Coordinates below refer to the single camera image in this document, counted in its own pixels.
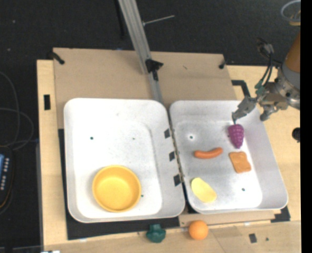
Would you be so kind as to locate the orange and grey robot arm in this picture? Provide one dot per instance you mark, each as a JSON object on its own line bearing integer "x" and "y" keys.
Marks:
{"x": 294, "y": 57}

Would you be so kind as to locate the green broccoli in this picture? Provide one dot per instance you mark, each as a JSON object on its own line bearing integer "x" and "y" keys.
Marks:
{"x": 155, "y": 233}

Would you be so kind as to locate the yellow bowl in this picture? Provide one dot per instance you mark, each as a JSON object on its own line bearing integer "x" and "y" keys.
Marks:
{"x": 116, "y": 188}

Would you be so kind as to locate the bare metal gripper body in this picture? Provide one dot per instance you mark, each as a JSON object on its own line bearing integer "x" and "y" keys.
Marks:
{"x": 283, "y": 95}

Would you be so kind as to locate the orange bread slice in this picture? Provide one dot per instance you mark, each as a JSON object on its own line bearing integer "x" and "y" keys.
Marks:
{"x": 240, "y": 162}

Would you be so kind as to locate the orange ball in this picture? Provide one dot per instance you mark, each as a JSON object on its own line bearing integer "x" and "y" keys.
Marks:
{"x": 198, "y": 230}

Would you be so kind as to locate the white plastic tray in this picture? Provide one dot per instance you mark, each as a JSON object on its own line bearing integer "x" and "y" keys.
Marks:
{"x": 113, "y": 130}
{"x": 216, "y": 191}

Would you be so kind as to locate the yellow flat oval chip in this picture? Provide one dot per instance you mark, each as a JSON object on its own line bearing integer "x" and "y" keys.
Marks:
{"x": 203, "y": 190}

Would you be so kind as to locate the black cylinder on white bracket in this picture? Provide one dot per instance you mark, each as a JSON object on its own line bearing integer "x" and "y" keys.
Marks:
{"x": 297, "y": 134}

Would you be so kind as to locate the orange sausage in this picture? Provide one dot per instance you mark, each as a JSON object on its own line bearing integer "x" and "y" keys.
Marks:
{"x": 208, "y": 153}

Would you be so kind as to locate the purple grapes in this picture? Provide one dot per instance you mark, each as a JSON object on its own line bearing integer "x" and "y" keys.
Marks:
{"x": 236, "y": 135}

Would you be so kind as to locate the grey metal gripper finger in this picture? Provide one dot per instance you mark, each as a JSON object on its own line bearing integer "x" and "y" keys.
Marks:
{"x": 246, "y": 106}
{"x": 268, "y": 112}

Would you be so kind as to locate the brown cardboard board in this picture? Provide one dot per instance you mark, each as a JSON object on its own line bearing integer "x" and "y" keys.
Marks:
{"x": 105, "y": 75}

